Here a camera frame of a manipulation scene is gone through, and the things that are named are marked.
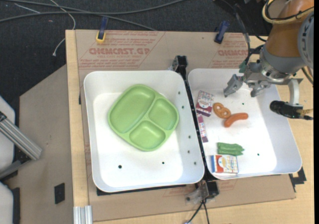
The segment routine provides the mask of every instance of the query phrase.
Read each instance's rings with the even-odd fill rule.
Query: cable
[[[298,112],[298,113],[300,113],[302,116],[304,116],[304,115],[309,114],[309,113],[311,113],[311,112],[313,112],[313,111],[314,111],[314,109],[312,108],[312,109],[306,109],[306,110],[299,109],[299,110],[297,110],[296,112]]]
[[[274,1],[275,0],[267,0],[265,5],[263,6],[263,9],[262,9],[262,16],[263,16],[264,20],[268,23],[271,23],[271,24],[285,24],[285,23],[295,21],[295,20],[300,19],[303,16],[311,13],[315,9],[315,7],[312,6],[304,11],[300,11],[297,14],[294,14],[294,15],[291,15],[291,16],[288,16],[285,18],[270,18],[269,14],[268,14],[268,9],[269,9],[270,4]]]
[[[48,11],[48,12],[28,13],[28,14],[13,16],[13,17],[5,18],[5,19],[0,19],[0,22],[6,22],[6,21],[9,21],[9,20],[25,18],[25,17],[33,17],[33,16],[40,16],[40,15],[48,15],[48,14],[67,14],[67,13],[105,16],[105,15],[102,15],[102,14],[97,14],[95,12],[89,12],[89,11],[67,11],[67,12],[63,12],[63,11]],[[143,28],[146,28],[148,30],[156,31],[156,29],[154,29],[154,28],[151,28],[151,27],[139,24],[139,23],[135,23],[135,22],[130,21],[130,20],[120,19],[120,18],[116,18],[116,17],[112,17],[112,16],[107,16],[107,17],[110,18],[110,19],[119,20],[119,21],[122,21],[122,22],[126,22],[126,23],[129,23],[129,24],[133,24],[133,25],[139,26],[139,27],[143,27]]]
[[[207,219],[207,223],[210,224],[209,223],[209,217],[208,217],[208,211],[207,211],[207,207],[206,207],[206,202],[205,201],[206,201],[206,199],[203,201],[203,205],[204,205],[205,213],[206,213],[206,219]]]
[[[67,13],[75,13],[75,14],[94,14],[94,15],[98,15],[98,16],[105,16],[105,15],[108,15],[108,14],[111,14],[111,15],[112,15],[112,14],[121,15],[121,14],[132,14],[132,13],[144,12],[144,11],[148,11],[148,10],[154,10],[154,9],[162,8],[162,7],[169,6],[169,5],[178,3],[178,2],[183,2],[183,1],[186,1],[186,0],[176,0],[176,1],[172,1],[172,2],[165,3],[165,4],[153,6],[153,7],[150,7],[150,8],[144,8],[144,9],[132,10],[132,11],[124,11],[124,12],[90,12],[90,11],[85,11],[85,10],[76,9],[76,8],[72,8],[72,7],[62,6],[62,5],[58,5],[58,4],[56,4],[56,5],[51,5],[51,4],[47,4],[47,3],[40,3],[40,2],[33,2],[33,1],[25,1],[25,0],[2,0],[2,1],[28,3],[28,4],[34,4],[34,5],[43,5],[43,6],[49,6],[49,7],[57,7],[57,8],[60,8],[60,9],[67,9],[67,10],[75,10],[75,11],[78,11],[78,12],[68,11]],[[38,15],[45,15],[45,14],[50,14],[50,13],[49,13],[49,12],[42,12],[42,13],[39,13]],[[5,21],[12,20],[12,19],[24,18],[24,17],[34,16],[34,15],[35,15],[35,14],[25,14],[25,15],[19,15],[19,16],[9,17],[9,18],[0,20],[0,22],[5,22]],[[151,28],[151,27],[147,27],[147,26],[145,26],[145,25],[142,25],[142,24],[139,24],[139,23],[135,23],[135,22],[132,22],[132,21],[129,21],[129,20],[119,19],[119,18],[111,17],[111,16],[108,16],[108,18],[115,19],[115,20],[119,20],[119,21],[126,22],[126,23],[130,23],[130,24],[133,24],[133,25],[136,25],[136,26],[139,26],[139,27],[148,29],[148,30],[156,31],[156,29],[153,29],[153,28]]]
[[[54,0],[50,0],[52,3],[54,3],[55,4],[55,6],[59,6]],[[73,20],[73,28],[72,28],[72,30],[74,30],[75,29],[75,26],[76,26],[76,22],[75,22],[75,19],[74,19],[74,17],[71,15],[71,14],[69,14],[68,13],[68,15],[71,17],[71,19]],[[54,49],[54,52],[53,52],[53,56],[56,56],[56,51],[57,51],[57,49],[60,47],[60,45],[63,43],[65,41],[65,38],[63,38],[59,43],[58,43],[58,45],[55,47],[55,49]]]
[[[15,4],[16,6],[18,6],[18,7],[23,8],[23,9],[26,9],[26,10],[29,10],[29,11],[32,11],[32,12],[35,12],[35,13],[40,13],[39,11],[30,9],[30,8],[28,8],[28,7],[25,7],[25,6],[21,6],[21,5],[17,4],[17,3],[14,3],[14,4]]]
[[[246,59],[245,59],[245,64],[248,63],[250,56],[253,55],[257,50],[261,50],[261,48],[262,48],[263,46],[264,46],[264,45],[261,44],[261,45],[257,46],[257,47],[256,47],[255,49],[253,49],[253,50],[251,50],[250,47],[249,47],[249,49],[248,49],[248,55],[247,55],[247,57],[246,57]]]
[[[192,220],[193,220],[193,218],[196,216],[196,214],[199,212],[199,210],[200,210],[200,208],[201,208],[201,206],[203,205],[203,201],[201,201],[200,202],[200,205],[199,205],[199,207],[197,208],[197,210],[194,212],[194,214],[193,214],[193,216],[189,219],[189,221],[187,221],[185,224],[189,224]]]
[[[220,0],[220,1],[224,2],[224,3],[227,4],[232,10],[234,10],[234,7],[233,7],[229,2],[227,2],[227,1],[225,1],[225,0]],[[243,9],[239,6],[239,4],[235,4],[234,6],[236,6],[237,8],[239,8],[239,9],[242,11],[242,13],[245,15],[246,20],[249,22],[249,24],[250,24],[249,27],[250,27],[250,29],[252,30],[254,36],[256,36],[259,40],[261,40],[261,41],[263,41],[263,42],[266,42],[266,41],[267,41],[266,39],[263,39],[262,37],[260,37],[259,35],[256,34],[256,32],[255,32],[254,29],[253,29],[253,26],[252,26],[251,23],[250,23],[250,20],[249,20],[247,14],[243,11]]]
[[[189,224],[194,219],[194,217],[197,215],[197,213],[199,212],[199,210],[202,206],[204,206],[204,208],[205,208],[207,223],[210,224],[209,217],[208,217],[208,211],[207,211],[207,207],[206,207],[206,199],[200,202],[200,205],[197,208],[197,210],[194,212],[193,216],[185,224]]]
[[[50,7],[57,7],[57,8],[63,8],[67,10],[74,10],[74,11],[85,11],[81,9],[76,9],[68,6],[63,6],[63,5],[51,5],[48,3],[40,3],[40,2],[33,2],[33,1],[25,1],[25,0],[2,0],[2,1],[8,1],[8,2],[20,2],[20,3],[28,3],[28,4],[34,4],[34,5],[43,5],[43,6],[50,6]],[[149,7],[149,8],[144,8],[144,9],[139,9],[139,10],[132,10],[132,11],[119,11],[119,12],[91,12],[91,13],[96,13],[96,14],[106,14],[106,15],[122,15],[122,14],[132,14],[132,13],[139,13],[139,12],[144,12],[144,11],[149,11],[149,10],[155,10],[159,8],[163,8],[172,4],[176,4],[179,2],[183,2],[187,0],[176,0],[172,2],[168,2],[165,4]]]
[[[309,73],[306,71],[304,67],[301,68],[302,72],[306,76],[306,78],[309,80],[309,82],[314,85],[314,79],[309,75]]]
[[[239,26],[241,27],[242,29],[242,32],[243,32],[243,35],[244,35],[244,38],[245,38],[245,41],[247,43],[247,48],[248,48],[248,52],[247,52],[247,57],[245,59],[245,64],[248,63],[248,60],[249,60],[249,57],[251,56],[251,50],[250,50],[250,38],[249,38],[249,34],[247,32],[247,29],[245,27],[245,24],[243,22],[243,20],[241,19],[241,17],[239,16],[239,13],[237,12],[237,9],[236,9],[237,5],[235,4],[234,5],[234,13],[236,15],[236,19],[238,21],[238,24]]]

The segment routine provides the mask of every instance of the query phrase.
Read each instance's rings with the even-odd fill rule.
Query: sausage
[[[224,127],[230,127],[232,123],[239,119],[248,119],[248,114],[245,112],[239,112],[232,114],[229,118],[224,121]]]

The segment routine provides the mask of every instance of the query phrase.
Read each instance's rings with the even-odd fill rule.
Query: white cable
[[[22,5],[19,5],[17,3],[14,3],[16,6],[20,7],[20,8],[23,8],[23,9],[26,9],[26,10],[29,10],[29,11],[32,11],[32,12],[35,12],[35,13],[40,13],[39,11],[36,11],[36,10],[33,10],[33,9],[30,9],[28,7],[25,7],[25,6],[22,6]]]
[[[50,0],[52,3],[54,3],[56,6],[59,6],[54,0]],[[74,30],[75,29],[75,26],[76,26],[76,22],[75,22],[75,19],[74,19],[74,17],[71,15],[71,14],[69,14],[68,13],[68,15],[71,17],[71,19],[73,20],[73,28],[72,28],[72,30]],[[60,47],[60,45],[63,43],[65,41],[65,38],[63,38],[60,42],[59,42],[59,44],[55,47],[55,49],[54,49],[54,52],[53,52],[53,56],[56,56],[56,51],[57,51],[57,49]]]

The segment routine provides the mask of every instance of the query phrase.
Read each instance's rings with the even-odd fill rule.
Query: green plate
[[[179,120],[176,107],[152,88],[137,84],[126,89],[108,112],[111,129],[143,151],[161,147]]]

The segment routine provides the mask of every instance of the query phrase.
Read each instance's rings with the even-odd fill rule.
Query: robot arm
[[[271,110],[290,118],[311,117],[303,113],[298,104],[299,83],[291,79],[304,67],[314,68],[314,0],[288,0],[278,18],[270,18],[268,0],[263,8],[263,18],[273,24],[267,42],[260,50],[257,62],[247,58],[240,66],[243,76],[233,75],[224,89],[224,95],[235,93],[243,83],[252,88],[251,97],[259,95],[272,84],[288,85],[291,92],[289,103],[274,101]]]

